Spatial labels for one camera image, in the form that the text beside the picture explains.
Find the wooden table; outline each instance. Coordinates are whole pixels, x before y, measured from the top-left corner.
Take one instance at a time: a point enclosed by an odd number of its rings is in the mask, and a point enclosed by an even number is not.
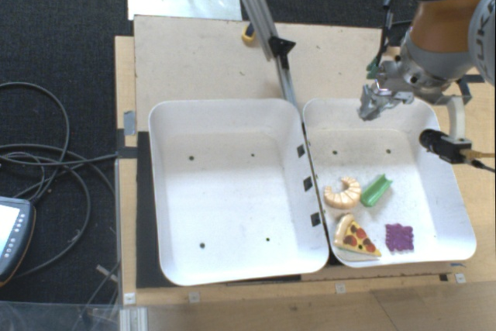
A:
[[[242,42],[243,27],[243,22],[136,17],[135,37],[115,38],[118,128],[124,128],[124,113],[135,111],[137,131],[147,131],[148,112],[164,100],[281,96],[275,64],[264,58],[256,43]],[[360,95],[364,68],[377,51],[377,29],[295,24],[277,24],[277,28],[281,37],[297,43],[290,63],[298,107],[311,98]],[[494,152],[494,88],[473,84],[471,90],[467,137],[474,149]],[[435,110],[447,131],[447,111]],[[126,147],[136,146],[136,134],[124,140]],[[486,163],[494,167],[493,160]],[[149,307],[150,329],[418,329],[421,324],[490,329],[494,325],[492,173],[464,165],[453,168],[477,236],[477,252],[463,263],[338,266],[304,275],[297,282],[136,288],[136,159],[121,158],[118,169],[121,292],[124,303]]]

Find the empty white tray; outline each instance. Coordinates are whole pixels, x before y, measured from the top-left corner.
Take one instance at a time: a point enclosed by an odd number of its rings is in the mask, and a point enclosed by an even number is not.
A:
[[[475,235],[453,169],[419,144],[424,129],[439,129],[432,108],[415,100],[363,122],[357,115],[359,106],[355,99],[315,99],[304,109],[320,195],[326,185],[341,191],[344,176],[356,178],[364,188],[384,173],[393,181],[372,208],[358,203],[346,211],[323,204],[331,240],[340,217],[351,212],[382,257],[351,253],[332,243],[333,253],[351,267],[471,257]],[[389,251],[385,243],[388,223],[413,227],[414,250]]]
[[[205,284],[326,264],[329,246],[294,106],[280,99],[163,102],[149,127],[167,278]]]

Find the purple grapes toy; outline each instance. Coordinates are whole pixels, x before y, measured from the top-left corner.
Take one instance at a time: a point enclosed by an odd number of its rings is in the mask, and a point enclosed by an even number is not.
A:
[[[402,226],[399,223],[386,225],[386,246],[392,252],[394,250],[413,250],[413,228]]]

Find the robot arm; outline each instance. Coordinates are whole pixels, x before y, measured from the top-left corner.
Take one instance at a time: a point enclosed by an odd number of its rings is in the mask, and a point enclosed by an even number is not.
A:
[[[386,50],[383,37],[381,51],[367,68],[367,77],[374,83],[363,87],[360,117],[376,119],[385,109],[409,104],[414,97],[432,105],[447,105],[449,135],[426,134],[421,144],[432,151],[442,148],[442,153],[436,153],[444,160],[463,163],[466,158],[460,151],[471,147],[464,139],[463,105],[471,98],[467,81],[473,79],[467,72],[475,66],[483,78],[477,76],[479,81],[494,85],[495,9],[495,0],[421,0],[399,54],[381,62]],[[462,88],[461,96],[443,94],[453,82]],[[435,146],[434,138],[443,145]],[[450,140],[446,152],[444,141]]]

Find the toy pizza slice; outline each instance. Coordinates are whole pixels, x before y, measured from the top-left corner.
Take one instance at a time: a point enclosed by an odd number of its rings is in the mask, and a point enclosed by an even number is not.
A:
[[[334,245],[354,253],[381,256],[381,252],[370,241],[369,236],[352,214],[346,214],[339,221],[334,233]]]

